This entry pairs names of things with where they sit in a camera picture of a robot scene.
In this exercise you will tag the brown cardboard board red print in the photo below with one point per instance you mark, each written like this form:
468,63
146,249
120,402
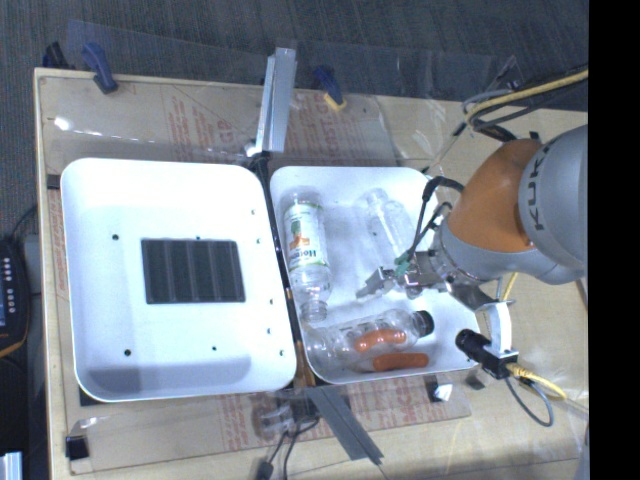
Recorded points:
150,113

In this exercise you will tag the black cylinder on white bracket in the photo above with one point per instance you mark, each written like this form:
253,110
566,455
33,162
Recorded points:
482,348

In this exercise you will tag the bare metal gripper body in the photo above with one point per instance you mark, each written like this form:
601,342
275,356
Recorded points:
425,273

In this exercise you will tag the black ribbed rectangular panel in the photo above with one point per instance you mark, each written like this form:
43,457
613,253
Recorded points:
192,271

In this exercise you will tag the clear plastic bottle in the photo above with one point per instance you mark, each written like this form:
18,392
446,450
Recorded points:
392,228

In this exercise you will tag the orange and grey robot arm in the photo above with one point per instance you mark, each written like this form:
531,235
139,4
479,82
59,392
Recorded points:
500,203

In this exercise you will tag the clear bottle with black cap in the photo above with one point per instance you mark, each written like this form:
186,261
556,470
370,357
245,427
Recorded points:
340,340

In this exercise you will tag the orange sausage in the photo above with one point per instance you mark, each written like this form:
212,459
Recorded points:
380,339
400,361

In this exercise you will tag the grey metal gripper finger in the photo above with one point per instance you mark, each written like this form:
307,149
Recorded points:
369,288
382,274

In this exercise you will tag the white plastic tray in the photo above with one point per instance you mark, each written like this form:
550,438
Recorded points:
345,188
165,193

